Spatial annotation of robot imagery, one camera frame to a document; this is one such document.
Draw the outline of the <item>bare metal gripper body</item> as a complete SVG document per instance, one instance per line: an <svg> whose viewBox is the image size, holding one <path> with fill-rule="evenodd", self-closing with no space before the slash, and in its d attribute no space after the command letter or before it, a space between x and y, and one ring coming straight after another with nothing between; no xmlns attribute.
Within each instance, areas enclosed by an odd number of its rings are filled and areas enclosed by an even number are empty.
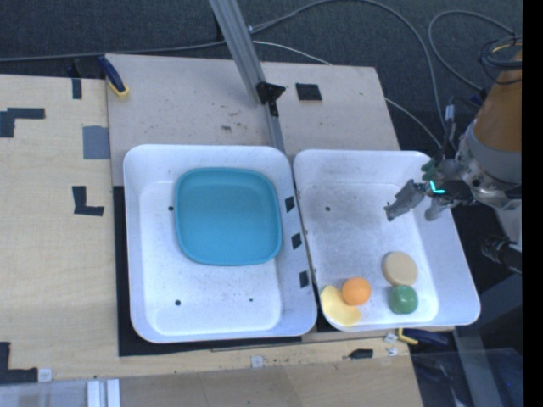
<svg viewBox="0 0 543 407"><path fill-rule="evenodd" d="M492 208L517 208L522 186L501 181L467 155L454 159L432 158L425 164L425 192L446 208L484 204Z"/></svg>

